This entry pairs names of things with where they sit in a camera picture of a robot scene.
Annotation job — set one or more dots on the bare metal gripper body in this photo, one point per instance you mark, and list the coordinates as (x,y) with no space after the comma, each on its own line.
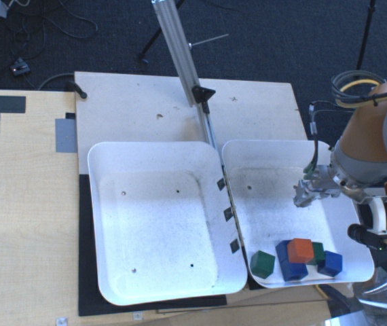
(329,183)

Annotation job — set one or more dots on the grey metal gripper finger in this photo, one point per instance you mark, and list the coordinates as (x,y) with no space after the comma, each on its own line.
(302,200)
(302,185)

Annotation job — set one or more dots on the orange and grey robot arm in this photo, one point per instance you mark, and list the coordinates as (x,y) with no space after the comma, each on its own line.
(366,131)

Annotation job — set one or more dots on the white plastic tray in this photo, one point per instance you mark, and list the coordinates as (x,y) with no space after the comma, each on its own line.
(271,209)
(159,229)

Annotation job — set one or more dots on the orange cube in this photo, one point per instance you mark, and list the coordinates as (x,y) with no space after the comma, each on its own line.
(300,250)

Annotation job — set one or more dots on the green cube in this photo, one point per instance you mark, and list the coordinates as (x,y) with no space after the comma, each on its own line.
(318,251)
(262,264)

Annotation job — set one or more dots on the blue cube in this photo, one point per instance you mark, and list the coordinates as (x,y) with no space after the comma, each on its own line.
(292,271)
(331,263)

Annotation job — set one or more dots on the pale flat board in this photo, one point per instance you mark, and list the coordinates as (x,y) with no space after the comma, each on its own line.
(139,107)

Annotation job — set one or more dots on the black cylinder on white bracket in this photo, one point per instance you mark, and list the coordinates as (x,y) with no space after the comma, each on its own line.
(370,236)

